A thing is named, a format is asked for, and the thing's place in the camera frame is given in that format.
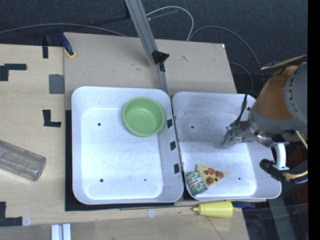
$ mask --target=white tray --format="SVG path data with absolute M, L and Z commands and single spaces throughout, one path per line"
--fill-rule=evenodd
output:
M 270 148 L 258 142 L 239 143 L 231 149 L 220 146 L 226 127 L 239 115 L 243 94 L 179 92 L 173 96 L 180 156 L 185 175 L 196 164 L 224 171 L 227 176 L 197 195 L 199 201 L 226 199 L 273 199 L 281 193 L 281 183 L 264 172 L 262 159 L 273 160 Z M 248 106 L 255 99 L 247 98 Z M 242 120 L 248 118 L 248 111 Z
M 157 134 L 137 137 L 123 123 L 122 110 L 147 97 L 164 110 Z M 82 203 L 165 203 L 184 191 L 170 97 L 159 89 L 89 87 L 72 94 L 72 184 Z

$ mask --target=pizza slice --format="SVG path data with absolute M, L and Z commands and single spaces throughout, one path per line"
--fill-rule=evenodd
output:
M 210 167 L 205 167 L 201 164 L 197 164 L 195 166 L 195 170 L 200 172 L 207 187 L 211 187 L 212 185 L 223 179 L 225 176 L 227 176 L 226 172 Z

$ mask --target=green plate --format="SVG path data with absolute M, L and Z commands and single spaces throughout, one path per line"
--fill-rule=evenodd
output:
M 153 99 L 137 97 L 128 101 L 122 111 L 128 131 L 139 137 L 159 132 L 165 124 L 165 113 Z

